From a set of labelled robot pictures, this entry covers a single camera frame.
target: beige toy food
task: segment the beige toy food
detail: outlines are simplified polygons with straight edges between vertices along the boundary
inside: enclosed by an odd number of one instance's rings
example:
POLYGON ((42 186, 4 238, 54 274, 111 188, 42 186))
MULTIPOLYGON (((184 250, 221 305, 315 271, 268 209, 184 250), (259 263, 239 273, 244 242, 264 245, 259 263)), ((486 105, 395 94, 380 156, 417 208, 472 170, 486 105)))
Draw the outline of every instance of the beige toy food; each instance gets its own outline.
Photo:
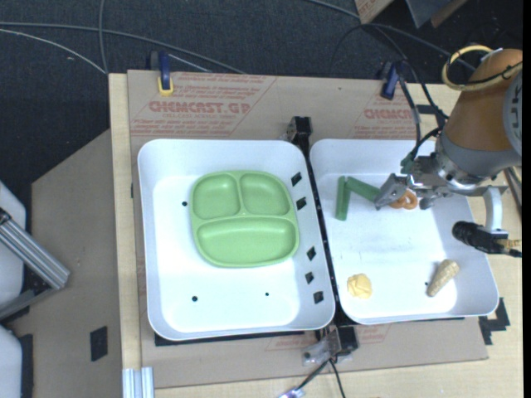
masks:
POLYGON ((361 299, 368 299, 373 294, 371 280, 365 274, 350 276, 347 280, 348 292, 361 299))
POLYGON ((441 262, 430 285, 428 286, 428 296, 435 296, 439 291, 459 273, 459 265, 454 260, 444 260, 441 262))

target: yellow cable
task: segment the yellow cable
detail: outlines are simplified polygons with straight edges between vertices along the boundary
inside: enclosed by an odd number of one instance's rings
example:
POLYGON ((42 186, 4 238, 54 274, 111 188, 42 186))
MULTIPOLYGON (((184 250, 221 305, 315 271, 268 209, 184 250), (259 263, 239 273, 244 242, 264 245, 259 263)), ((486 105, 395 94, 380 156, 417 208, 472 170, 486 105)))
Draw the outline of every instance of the yellow cable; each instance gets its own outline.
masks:
POLYGON ((485 53, 491 53, 493 50, 487 46, 473 45, 473 46, 464 47, 456 51, 452 56, 450 56, 450 59, 445 63, 445 65, 442 68, 442 80, 446 85, 448 85, 448 87, 450 87, 453 90, 477 91, 477 90, 486 89, 487 87, 498 84, 499 82, 506 80, 507 78, 510 78, 514 74, 518 74, 518 72, 522 70, 523 64, 519 63, 515 66, 511 66, 504 72, 500 72, 494 78, 491 78, 490 80, 487 80, 485 82, 480 82, 480 83, 475 83, 475 84, 456 84, 453 81, 451 81, 450 78, 448 78, 448 70, 450 66, 455 61, 457 61, 457 59, 459 59, 466 53, 470 53, 471 51, 484 51, 485 53))

